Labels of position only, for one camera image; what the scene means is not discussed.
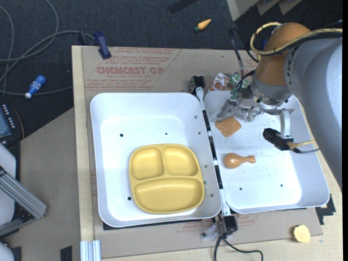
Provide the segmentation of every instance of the yellow plate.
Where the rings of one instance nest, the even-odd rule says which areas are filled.
[[[156,144],[136,149],[129,160],[133,198],[140,209],[171,214],[198,207],[204,183],[194,152],[179,144]]]

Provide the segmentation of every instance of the black floor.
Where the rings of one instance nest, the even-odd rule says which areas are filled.
[[[237,48],[244,49],[244,43],[254,30],[270,21],[299,22],[313,30],[343,19],[343,0],[304,0],[286,15],[281,14],[278,5],[263,16],[257,8],[252,8],[236,22],[231,18],[226,0],[48,1],[57,11],[59,32],[83,30],[93,34],[101,30],[109,46],[232,49],[228,31],[237,27],[244,38],[237,41]],[[56,32],[57,21],[54,11],[44,0],[0,0],[0,6],[0,99],[17,109],[27,136],[73,107],[71,88],[36,95],[30,100],[23,94],[39,74],[47,78],[41,92],[72,86],[70,49],[71,45],[78,44],[78,35],[59,35],[42,53],[18,63],[11,61],[7,66],[4,59],[9,58],[12,38],[9,16],[14,27],[11,58],[22,56]],[[214,22],[204,34],[195,34],[193,27],[197,22],[208,18]]]

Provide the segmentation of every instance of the device screen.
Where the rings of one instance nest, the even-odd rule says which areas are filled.
[[[11,135],[11,130],[6,123],[5,116],[2,111],[0,111],[0,138]]]

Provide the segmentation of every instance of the blue bottle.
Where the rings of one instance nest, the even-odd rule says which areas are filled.
[[[37,76],[36,80],[34,80],[30,87],[29,91],[25,94],[26,98],[31,98],[34,93],[36,93],[41,86],[46,82],[46,78],[43,75]]]

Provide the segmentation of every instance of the toy carrot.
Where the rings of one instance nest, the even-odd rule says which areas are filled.
[[[208,19],[208,20],[204,20],[200,23],[197,24],[197,27],[194,28],[194,30],[197,32],[199,30],[203,30],[205,29],[206,26],[208,26],[208,24],[211,22],[212,20],[211,19]]]

